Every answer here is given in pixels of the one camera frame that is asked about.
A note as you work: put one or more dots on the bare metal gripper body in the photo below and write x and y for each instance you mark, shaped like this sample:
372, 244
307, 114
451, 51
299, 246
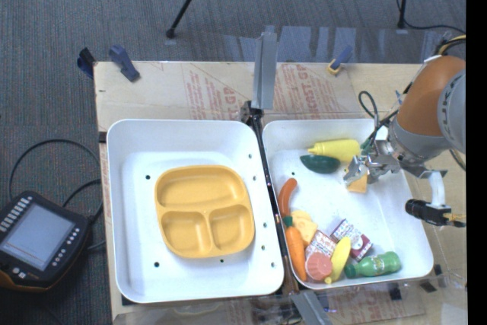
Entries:
383, 154

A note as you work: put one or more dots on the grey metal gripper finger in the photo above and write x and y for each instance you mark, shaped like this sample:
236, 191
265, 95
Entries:
355, 171
376, 171

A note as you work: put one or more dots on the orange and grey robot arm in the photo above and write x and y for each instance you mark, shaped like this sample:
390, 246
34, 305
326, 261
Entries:
426, 102

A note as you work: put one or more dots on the orange cheese wedge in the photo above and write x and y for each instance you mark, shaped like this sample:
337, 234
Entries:
358, 186

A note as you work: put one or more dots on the yellow mustard bottle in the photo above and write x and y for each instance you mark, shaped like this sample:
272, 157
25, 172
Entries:
338, 149

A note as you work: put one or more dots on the dark green avocado half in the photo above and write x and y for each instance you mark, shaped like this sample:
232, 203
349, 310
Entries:
320, 163

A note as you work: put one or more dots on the white plastic tray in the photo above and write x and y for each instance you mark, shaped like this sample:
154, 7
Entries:
335, 201
133, 220

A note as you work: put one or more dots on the dark red and white carton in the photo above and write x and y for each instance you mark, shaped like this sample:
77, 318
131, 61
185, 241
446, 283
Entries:
361, 243

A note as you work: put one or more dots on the pale yellow cheese piece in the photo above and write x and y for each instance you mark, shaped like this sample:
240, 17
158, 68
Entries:
306, 226

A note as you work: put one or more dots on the orange sausage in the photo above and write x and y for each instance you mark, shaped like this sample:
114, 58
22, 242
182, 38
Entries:
285, 196

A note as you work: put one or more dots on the yellow banana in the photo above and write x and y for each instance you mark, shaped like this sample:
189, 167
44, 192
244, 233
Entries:
340, 255

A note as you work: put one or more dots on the green bottle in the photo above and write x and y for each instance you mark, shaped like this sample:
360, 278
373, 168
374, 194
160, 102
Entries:
376, 265

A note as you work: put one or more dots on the orange carrot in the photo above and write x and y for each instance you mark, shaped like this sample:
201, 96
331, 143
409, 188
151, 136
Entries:
296, 251

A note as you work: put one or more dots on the pink round can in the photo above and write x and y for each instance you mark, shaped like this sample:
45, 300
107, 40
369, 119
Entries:
318, 267

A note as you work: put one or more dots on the yellow divided plate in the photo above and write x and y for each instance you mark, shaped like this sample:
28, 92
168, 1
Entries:
205, 209

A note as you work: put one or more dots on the brown cardboard board red print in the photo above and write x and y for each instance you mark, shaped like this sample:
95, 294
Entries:
160, 95

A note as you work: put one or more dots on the black cylinder on white bracket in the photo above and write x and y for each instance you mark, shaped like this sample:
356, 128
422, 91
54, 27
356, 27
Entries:
422, 210

